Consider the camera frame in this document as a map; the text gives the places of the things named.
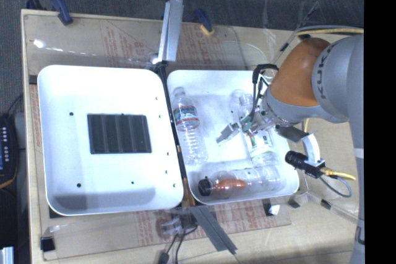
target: plastic bottle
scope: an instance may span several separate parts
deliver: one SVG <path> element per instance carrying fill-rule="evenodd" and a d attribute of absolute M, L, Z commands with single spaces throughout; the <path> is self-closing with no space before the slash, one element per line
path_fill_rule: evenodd
<path fill-rule="evenodd" d="M 245 118 L 253 107 L 253 96 L 244 94 L 239 97 L 239 120 Z M 256 135 L 245 135 L 246 145 L 254 166 L 276 165 L 278 155 L 273 147 L 270 134 L 263 130 Z"/>
<path fill-rule="evenodd" d="M 198 165 L 208 160 L 197 108 L 183 87 L 175 88 L 172 99 L 173 118 L 178 131 L 181 153 L 186 165 Z"/>
<path fill-rule="evenodd" d="M 274 192 L 280 187 L 280 176 L 275 166 L 234 169 L 216 172 L 198 182 L 201 196 L 228 199 L 231 196 L 256 192 Z"/>

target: black rectangle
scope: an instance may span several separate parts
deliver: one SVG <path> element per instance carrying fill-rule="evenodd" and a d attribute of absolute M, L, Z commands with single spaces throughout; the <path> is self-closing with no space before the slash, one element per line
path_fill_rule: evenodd
<path fill-rule="evenodd" d="M 88 114 L 91 154 L 151 153 L 147 118 L 135 114 Z"/>

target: plastic container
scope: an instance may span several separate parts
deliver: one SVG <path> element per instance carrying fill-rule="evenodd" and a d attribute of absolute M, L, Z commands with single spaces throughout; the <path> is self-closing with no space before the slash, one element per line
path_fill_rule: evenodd
<path fill-rule="evenodd" d="M 275 166 L 261 166 L 216 172 L 210 178 L 198 182 L 198 191 L 203 197 L 228 199 L 247 190 L 252 194 L 275 192 L 280 188 L 280 183 L 280 175 Z"/>
<path fill-rule="evenodd" d="M 178 132 L 181 153 L 186 165 L 198 165 L 208 160 L 205 142 L 200 129 L 197 108 L 183 87 L 173 91 L 172 112 Z"/>
<path fill-rule="evenodd" d="M 239 120 L 244 119 L 253 107 L 253 96 L 243 94 L 239 97 Z M 256 135 L 245 135 L 245 141 L 254 166 L 276 165 L 278 155 L 273 147 L 271 136 L 267 131 L 260 131 Z"/>

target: bottle label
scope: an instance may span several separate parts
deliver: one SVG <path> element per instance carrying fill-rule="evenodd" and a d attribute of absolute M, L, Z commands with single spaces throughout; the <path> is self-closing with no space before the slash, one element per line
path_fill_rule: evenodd
<path fill-rule="evenodd" d="M 195 122 L 196 125 L 199 124 L 197 109 L 194 106 L 181 106 L 173 110 L 173 117 L 176 125 L 188 121 Z"/>

